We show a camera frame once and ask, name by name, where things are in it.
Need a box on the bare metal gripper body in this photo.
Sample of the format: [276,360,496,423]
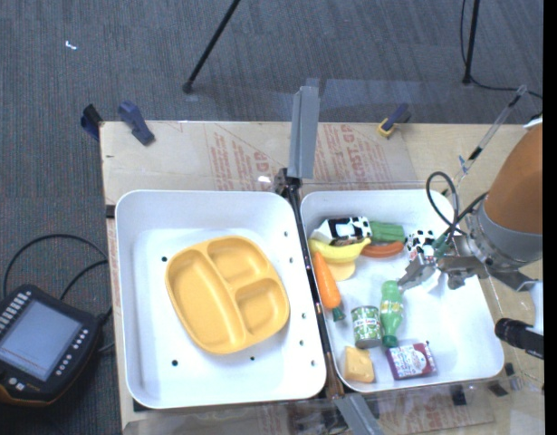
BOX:
[435,233,492,291]

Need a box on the small cow print carton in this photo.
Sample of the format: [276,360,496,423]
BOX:
[404,229,438,263]

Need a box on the green bottle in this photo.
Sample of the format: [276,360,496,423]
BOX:
[379,280,407,350]

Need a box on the orange sausage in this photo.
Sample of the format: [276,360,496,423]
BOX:
[360,240,406,260]

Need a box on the green toy vegetable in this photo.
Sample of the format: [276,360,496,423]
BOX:
[368,220,408,246]

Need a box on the green can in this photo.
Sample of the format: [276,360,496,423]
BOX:
[351,304,383,350]

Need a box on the white plastic tray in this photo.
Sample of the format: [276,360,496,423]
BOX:
[299,188,506,394]
[114,189,328,411]

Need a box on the yellow banana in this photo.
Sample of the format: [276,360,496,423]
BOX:
[307,237,372,264]

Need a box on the red packet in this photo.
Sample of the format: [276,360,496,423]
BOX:
[385,342,438,382]

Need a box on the orange carrot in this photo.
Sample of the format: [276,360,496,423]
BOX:
[312,251,347,323]

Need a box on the large cow print carton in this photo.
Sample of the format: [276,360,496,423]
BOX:
[314,216,373,247]

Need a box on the thin black rod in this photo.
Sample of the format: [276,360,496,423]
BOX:
[284,183,346,399]

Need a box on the yellow cheese wedge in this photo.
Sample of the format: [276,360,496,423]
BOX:
[342,345,377,385]

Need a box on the yellow divided plate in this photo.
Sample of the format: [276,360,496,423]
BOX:
[164,235,292,356]

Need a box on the brown cardboard board red print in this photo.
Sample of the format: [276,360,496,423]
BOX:
[99,120,544,435]

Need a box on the black cylinder on white bracket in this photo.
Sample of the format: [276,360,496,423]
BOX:
[494,278,544,360]

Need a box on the black block with thin wires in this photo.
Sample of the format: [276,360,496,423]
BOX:
[273,168,303,195]

